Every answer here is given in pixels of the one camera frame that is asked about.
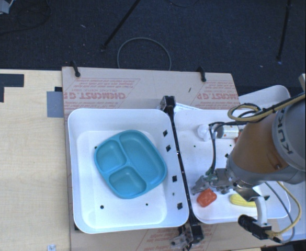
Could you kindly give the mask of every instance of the red object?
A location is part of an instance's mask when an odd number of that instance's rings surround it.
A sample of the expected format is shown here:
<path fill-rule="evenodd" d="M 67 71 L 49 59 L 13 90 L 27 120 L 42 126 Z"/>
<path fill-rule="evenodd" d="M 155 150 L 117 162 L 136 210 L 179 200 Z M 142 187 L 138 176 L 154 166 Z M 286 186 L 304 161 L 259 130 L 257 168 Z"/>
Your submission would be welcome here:
<path fill-rule="evenodd" d="M 202 207 L 207 207 L 210 203 L 214 202 L 217 198 L 217 195 L 210 189 L 202 191 L 201 194 L 197 197 L 197 202 Z"/>

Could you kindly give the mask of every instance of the cardboard sheet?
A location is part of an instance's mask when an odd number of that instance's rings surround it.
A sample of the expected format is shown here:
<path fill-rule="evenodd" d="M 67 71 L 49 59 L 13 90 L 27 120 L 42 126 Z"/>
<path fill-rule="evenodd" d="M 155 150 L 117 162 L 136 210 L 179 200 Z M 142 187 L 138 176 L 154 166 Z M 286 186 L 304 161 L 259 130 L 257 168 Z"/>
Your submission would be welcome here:
<path fill-rule="evenodd" d="M 198 72 L 146 71 L 124 69 L 62 68 L 66 157 L 70 208 L 71 249 L 76 250 L 172 250 L 170 240 L 177 228 L 134 230 L 85 234 L 75 229 L 72 208 L 70 149 L 67 119 L 78 108 L 156 109 L 163 96 L 175 96 L 176 102 L 200 109 L 230 109 L 239 104 L 231 74 L 206 73 L 206 82 Z M 192 246 L 193 251 L 219 251 L 259 247 L 272 241 L 260 241 L 234 223 L 201 224 L 205 238 Z"/>

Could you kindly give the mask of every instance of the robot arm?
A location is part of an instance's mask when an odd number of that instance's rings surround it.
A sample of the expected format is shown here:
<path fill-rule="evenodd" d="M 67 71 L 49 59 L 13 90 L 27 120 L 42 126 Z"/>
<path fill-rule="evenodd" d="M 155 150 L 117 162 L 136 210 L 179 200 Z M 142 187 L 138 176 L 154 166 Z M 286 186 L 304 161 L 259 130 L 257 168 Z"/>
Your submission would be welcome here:
<path fill-rule="evenodd" d="M 255 201 L 258 220 L 242 215 L 239 224 L 259 239 L 277 240 L 266 223 L 265 200 L 253 187 L 267 181 L 298 184 L 305 181 L 305 93 L 285 100 L 269 109 L 259 110 L 254 105 L 241 105 L 254 113 L 248 117 L 234 117 L 232 108 L 228 115 L 235 124 L 244 124 L 233 151 L 228 155 L 225 168 L 215 164 L 192 187 L 192 194 L 207 188 L 222 194 L 235 190 L 246 201 Z M 217 124 L 208 125 L 214 129 Z M 212 143 L 217 130 L 210 132 Z"/>

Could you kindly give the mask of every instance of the black clip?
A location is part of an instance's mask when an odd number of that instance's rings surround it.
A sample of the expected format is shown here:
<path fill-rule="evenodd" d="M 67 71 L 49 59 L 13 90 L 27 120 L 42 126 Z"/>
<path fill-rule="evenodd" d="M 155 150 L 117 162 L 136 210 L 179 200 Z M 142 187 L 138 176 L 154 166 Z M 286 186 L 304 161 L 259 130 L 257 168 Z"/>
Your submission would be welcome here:
<path fill-rule="evenodd" d="M 204 72 L 204 69 L 199 66 L 197 69 L 196 69 L 196 72 L 200 73 L 201 75 L 201 81 L 202 82 L 206 82 L 206 78 L 205 78 L 205 72 Z"/>
<path fill-rule="evenodd" d="M 70 62 L 70 66 L 71 66 L 71 67 L 74 67 L 75 76 L 76 76 L 76 77 L 80 77 L 80 76 L 81 76 L 81 73 L 78 71 L 76 62 L 75 62 L 75 61 L 71 61 L 71 62 Z"/>

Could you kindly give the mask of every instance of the white plastic object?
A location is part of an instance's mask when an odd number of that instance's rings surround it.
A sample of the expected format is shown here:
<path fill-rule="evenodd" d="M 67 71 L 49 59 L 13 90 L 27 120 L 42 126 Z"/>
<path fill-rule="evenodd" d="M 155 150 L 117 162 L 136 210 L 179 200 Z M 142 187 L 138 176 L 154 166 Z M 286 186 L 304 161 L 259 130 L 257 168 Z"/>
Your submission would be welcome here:
<path fill-rule="evenodd" d="M 268 219 L 267 219 L 267 204 L 266 200 L 263 196 L 255 198 L 255 204 L 257 209 L 257 225 L 259 226 L 267 226 Z"/>
<path fill-rule="evenodd" d="M 243 110 L 237 110 L 235 114 L 239 115 L 243 112 Z M 231 119 L 227 115 L 227 110 L 184 110 L 177 112 L 174 119 L 184 172 L 188 188 L 191 190 L 198 178 L 209 169 L 213 157 L 212 143 L 211 141 L 204 142 L 198 136 L 198 127 L 202 124 L 210 124 L 217 121 L 230 122 Z M 234 139 L 216 140 L 216 168 L 226 167 L 225 155 L 230 154 L 234 146 Z M 275 181 L 269 181 L 269 183 L 279 194 L 287 208 L 290 209 L 287 193 Z M 270 196 L 266 201 L 268 219 L 281 219 L 287 216 L 281 202 L 267 185 L 261 184 L 254 187 L 254 190 L 262 196 Z M 229 196 L 233 193 L 235 193 L 233 190 L 224 195 L 217 192 L 217 199 L 205 208 L 197 202 L 199 193 L 195 195 L 190 193 L 194 215 L 205 224 L 237 222 L 242 214 L 256 218 L 256 208 L 237 206 L 229 201 Z"/>
<path fill-rule="evenodd" d="M 94 163 L 95 147 L 125 130 L 144 133 L 167 166 L 157 187 L 133 199 L 109 188 Z M 189 207 L 169 116 L 157 109 L 77 109 L 68 118 L 76 226 L 96 234 L 137 229 L 179 227 Z"/>
<path fill-rule="evenodd" d="M 202 138 L 204 141 L 209 141 L 211 139 L 208 124 L 201 124 L 197 129 L 197 133 L 198 136 Z"/>

